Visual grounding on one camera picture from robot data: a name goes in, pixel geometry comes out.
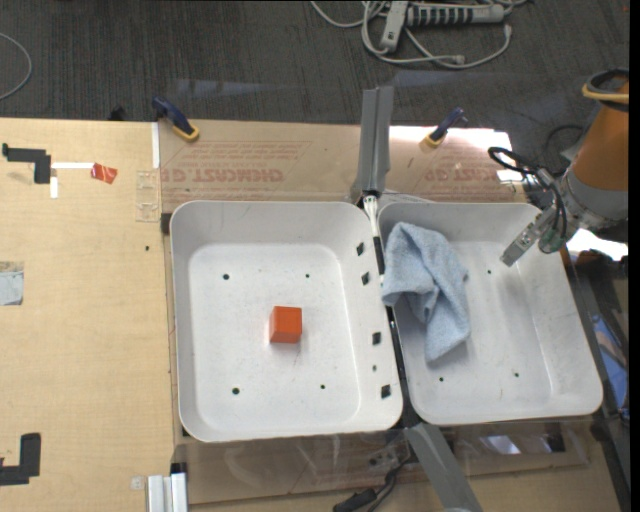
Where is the white plastic tray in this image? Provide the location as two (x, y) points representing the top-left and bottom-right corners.
(377, 201), (605, 428)
(168, 199), (404, 444)

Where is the light blue cloth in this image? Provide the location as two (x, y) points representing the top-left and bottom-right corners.
(380, 221), (472, 364)

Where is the thin black and white rod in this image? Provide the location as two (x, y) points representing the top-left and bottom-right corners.
(362, 187), (407, 426)

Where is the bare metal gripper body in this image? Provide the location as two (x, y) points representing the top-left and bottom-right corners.
(528, 180), (582, 247)

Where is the brown cardboard board red print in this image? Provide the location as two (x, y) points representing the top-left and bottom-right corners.
(158, 118), (591, 505)

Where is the orange cube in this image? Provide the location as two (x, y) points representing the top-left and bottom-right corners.
(268, 305), (304, 345)

